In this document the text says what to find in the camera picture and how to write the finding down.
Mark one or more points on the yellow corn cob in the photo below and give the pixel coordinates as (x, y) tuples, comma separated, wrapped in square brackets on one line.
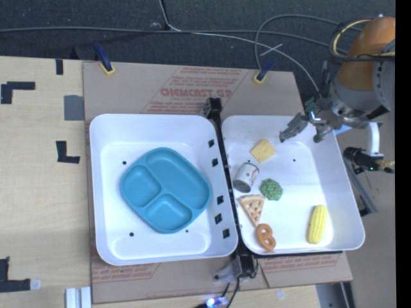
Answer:
[(317, 224)]

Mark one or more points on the brown cardboard board red print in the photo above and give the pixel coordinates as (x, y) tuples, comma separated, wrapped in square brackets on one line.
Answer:
[(135, 88)]

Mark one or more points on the blue divided plate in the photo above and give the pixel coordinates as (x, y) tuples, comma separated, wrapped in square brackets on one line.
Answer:
[(165, 189)]

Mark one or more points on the small white can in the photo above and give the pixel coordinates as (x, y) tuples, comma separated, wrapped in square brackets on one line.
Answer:
[(246, 176)]

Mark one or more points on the black cylinder on white bracket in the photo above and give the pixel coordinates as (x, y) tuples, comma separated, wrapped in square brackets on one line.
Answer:
[(366, 152)]

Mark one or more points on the orange pretzel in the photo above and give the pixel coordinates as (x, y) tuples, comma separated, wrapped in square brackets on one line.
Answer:
[(266, 236)]

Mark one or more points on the pizza slice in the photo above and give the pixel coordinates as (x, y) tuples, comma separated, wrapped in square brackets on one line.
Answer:
[(253, 208)]

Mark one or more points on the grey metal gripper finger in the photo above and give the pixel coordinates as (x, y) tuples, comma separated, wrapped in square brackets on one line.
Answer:
[(293, 128), (322, 132)]

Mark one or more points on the thin black rod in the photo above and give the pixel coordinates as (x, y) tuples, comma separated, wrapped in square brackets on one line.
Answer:
[(229, 184)]

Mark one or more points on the green peas pile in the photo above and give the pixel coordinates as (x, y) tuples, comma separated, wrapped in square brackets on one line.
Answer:
[(271, 189)]

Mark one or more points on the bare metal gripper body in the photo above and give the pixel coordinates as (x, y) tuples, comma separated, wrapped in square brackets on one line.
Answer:
[(330, 115)]

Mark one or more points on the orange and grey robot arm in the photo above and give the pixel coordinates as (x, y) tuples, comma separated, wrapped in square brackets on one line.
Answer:
[(359, 72)]

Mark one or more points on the yellow cheese slice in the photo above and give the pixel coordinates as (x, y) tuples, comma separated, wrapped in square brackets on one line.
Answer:
[(263, 150)]

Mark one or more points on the white plastic tray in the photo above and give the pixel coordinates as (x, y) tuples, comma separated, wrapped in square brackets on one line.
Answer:
[(112, 204), (298, 184)]

